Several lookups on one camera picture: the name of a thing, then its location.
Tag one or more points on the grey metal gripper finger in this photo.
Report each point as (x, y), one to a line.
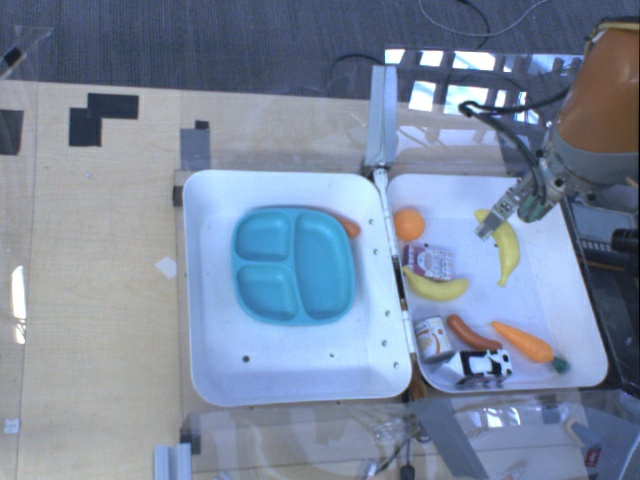
(496, 226)
(492, 215)

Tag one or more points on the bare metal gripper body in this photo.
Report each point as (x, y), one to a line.
(545, 184)

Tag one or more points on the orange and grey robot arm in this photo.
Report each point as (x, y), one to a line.
(600, 98)

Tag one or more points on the yellow banana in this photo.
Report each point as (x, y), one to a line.
(436, 289)
(508, 253)

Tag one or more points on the pink and white carton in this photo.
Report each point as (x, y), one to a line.
(430, 262)

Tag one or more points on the orange fruit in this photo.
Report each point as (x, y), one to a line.
(409, 225)

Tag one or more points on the white plastic tray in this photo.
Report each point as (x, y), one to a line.
(545, 308)
(220, 358)

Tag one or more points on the brown sausage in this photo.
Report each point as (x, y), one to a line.
(351, 227)
(470, 335)

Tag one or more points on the orange carrot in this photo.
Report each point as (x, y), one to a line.
(525, 344)

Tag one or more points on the white can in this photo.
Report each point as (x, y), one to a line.
(433, 339)

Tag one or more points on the blue divided plate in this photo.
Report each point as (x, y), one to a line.
(295, 268)

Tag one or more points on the black cylinder on white bracket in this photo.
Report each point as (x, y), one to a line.
(627, 242)

